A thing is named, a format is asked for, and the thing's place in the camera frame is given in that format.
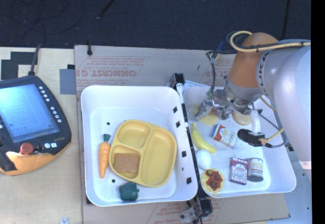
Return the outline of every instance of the yellow round food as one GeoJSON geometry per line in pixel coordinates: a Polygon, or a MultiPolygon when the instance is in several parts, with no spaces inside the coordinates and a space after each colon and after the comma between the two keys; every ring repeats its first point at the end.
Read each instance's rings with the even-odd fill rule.
{"type": "Polygon", "coordinates": [[[220,192],[223,187],[224,176],[220,171],[210,168],[202,173],[201,184],[206,191],[216,194],[220,192]]]}

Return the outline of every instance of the egg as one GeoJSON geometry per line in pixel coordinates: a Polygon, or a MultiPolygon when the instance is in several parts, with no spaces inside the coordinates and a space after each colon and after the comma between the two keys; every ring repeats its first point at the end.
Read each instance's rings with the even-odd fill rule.
{"type": "Polygon", "coordinates": [[[212,164],[212,156],[208,150],[200,149],[195,152],[198,166],[203,170],[209,170],[212,164]]]}

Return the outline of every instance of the orange carrot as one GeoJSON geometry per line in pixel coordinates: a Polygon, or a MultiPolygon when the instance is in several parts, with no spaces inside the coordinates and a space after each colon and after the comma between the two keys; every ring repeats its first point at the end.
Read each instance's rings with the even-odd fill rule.
{"type": "Polygon", "coordinates": [[[99,161],[99,170],[100,177],[103,178],[108,166],[108,158],[111,150],[111,145],[108,143],[108,139],[110,135],[104,134],[104,142],[102,142],[99,146],[98,151],[98,161],[99,161]]]}

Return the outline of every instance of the yellow banana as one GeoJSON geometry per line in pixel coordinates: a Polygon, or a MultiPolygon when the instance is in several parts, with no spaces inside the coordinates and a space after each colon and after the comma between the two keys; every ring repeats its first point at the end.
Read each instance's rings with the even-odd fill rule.
{"type": "Polygon", "coordinates": [[[197,129],[196,123],[193,123],[191,136],[192,136],[194,145],[198,149],[204,149],[204,150],[209,151],[210,153],[215,153],[217,151],[217,149],[214,146],[210,145],[202,138],[199,130],[197,129]]]}

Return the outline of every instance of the touch screen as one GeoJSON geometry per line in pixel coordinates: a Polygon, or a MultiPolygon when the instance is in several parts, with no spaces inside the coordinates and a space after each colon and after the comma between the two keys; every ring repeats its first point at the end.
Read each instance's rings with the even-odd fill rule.
{"type": "Polygon", "coordinates": [[[34,84],[0,88],[0,115],[14,143],[59,132],[34,84]]]}

